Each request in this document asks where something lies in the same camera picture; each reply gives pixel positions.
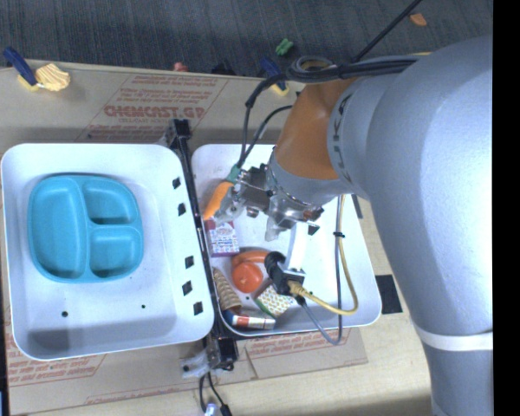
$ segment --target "gray carpet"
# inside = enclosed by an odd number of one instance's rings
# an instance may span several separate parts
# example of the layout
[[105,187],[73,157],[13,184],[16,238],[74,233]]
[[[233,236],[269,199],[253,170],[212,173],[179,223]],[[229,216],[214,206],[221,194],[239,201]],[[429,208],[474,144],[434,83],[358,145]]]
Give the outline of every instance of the gray carpet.
[[[411,1],[0,0],[0,65],[12,46],[33,59],[158,69],[183,62],[202,73],[224,62],[255,76],[263,55],[282,67],[299,55],[346,61]],[[367,58],[492,32],[493,0],[425,0],[417,11],[426,27],[403,21]],[[280,58],[275,49],[285,37],[295,47]],[[0,331],[0,387],[3,371]]]

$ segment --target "blue divided plate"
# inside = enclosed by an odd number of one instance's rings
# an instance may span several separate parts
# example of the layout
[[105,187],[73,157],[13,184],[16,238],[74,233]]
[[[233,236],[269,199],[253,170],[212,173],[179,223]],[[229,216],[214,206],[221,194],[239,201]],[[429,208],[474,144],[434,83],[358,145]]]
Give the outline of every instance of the blue divided plate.
[[102,176],[60,175],[29,196],[33,263],[60,282],[103,282],[127,276],[143,257],[143,231],[133,193]]

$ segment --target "blue plate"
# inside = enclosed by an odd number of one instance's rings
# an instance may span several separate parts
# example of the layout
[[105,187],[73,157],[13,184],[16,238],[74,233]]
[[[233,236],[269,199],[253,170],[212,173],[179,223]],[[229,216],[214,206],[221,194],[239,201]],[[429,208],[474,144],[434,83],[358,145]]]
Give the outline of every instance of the blue plate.
[[139,207],[122,183],[102,176],[61,175],[29,196],[29,249],[46,277],[103,282],[140,265],[144,244]]

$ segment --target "table surface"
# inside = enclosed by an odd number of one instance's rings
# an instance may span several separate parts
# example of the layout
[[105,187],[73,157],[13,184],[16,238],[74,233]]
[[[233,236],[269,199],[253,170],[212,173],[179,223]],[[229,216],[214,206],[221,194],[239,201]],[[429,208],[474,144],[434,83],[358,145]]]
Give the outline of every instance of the table surface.
[[[40,63],[32,61],[36,67]],[[124,69],[92,67],[60,63],[59,66],[73,75],[74,88],[66,97],[62,93],[45,94],[39,90],[38,97],[31,96],[15,79],[12,69],[0,69],[0,158],[10,147],[23,142],[74,142],[92,141],[97,136],[90,133],[98,131],[104,134],[108,122],[117,120],[115,116],[104,115],[107,106],[94,91],[100,91],[101,77],[120,73],[120,85],[126,81],[122,77]],[[177,76],[177,73],[142,71],[148,75]],[[205,143],[238,142],[241,134],[241,119],[244,114],[244,101],[256,87],[257,79],[226,77],[214,79],[203,90],[202,100],[181,105],[181,99],[172,99],[179,106],[178,114],[195,116],[192,121],[192,148]],[[299,87],[291,86],[285,97],[266,91],[258,99],[255,115],[251,118],[251,128],[259,125],[275,107],[292,103],[294,91]],[[119,94],[118,105],[127,103]],[[114,97],[108,106],[116,106]],[[65,113],[59,120],[57,112]],[[165,127],[166,119],[151,117],[146,124],[152,128]],[[264,140],[274,140],[281,128],[282,121],[274,121]],[[114,141],[132,140],[129,134],[136,125],[120,127],[116,123]],[[381,246],[374,224],[370,204],[361,199],[363,219],[361,228],[367,243],[375,275],[392,274],[385,251]],[[7,290],[7,267],[3,245],[3,220],[0,214],[1,260],[3,286]],[[361,328],[361,337],[367,353],[367,363],[351,367],[340,367],[312,373],[296,374],[273,379],[256,380],[253,384],[241,382],[217,387],[219,394],[236,415],[268,414],[332,414],[351,415],[428,415],[431,413],[430,380],[426,358],[418,336],[409,319],[409,313],[402,294],[399,291],[402,313],[382,315],[374,324]],[[9,312],[9,298],[4,298],[4,313]],[[212,397],[209,388],[205,397]],[[179,393],[161,394],[137,399],[122,400],[99,405],[65,408],[39,414],[47,415],[200,415],[197,390]]]

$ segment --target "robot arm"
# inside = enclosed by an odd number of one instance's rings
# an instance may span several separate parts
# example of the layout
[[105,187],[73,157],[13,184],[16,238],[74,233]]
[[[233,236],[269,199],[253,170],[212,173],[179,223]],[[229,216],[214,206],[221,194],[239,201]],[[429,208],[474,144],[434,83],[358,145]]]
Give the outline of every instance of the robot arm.
[[438,416],[493,414],[491,64],[482,37],[399,74],[307,85],[237,195],[267,193],[254,204],[269,216],[267,240],[315,221],[339,194],[371,202],[423,335]]

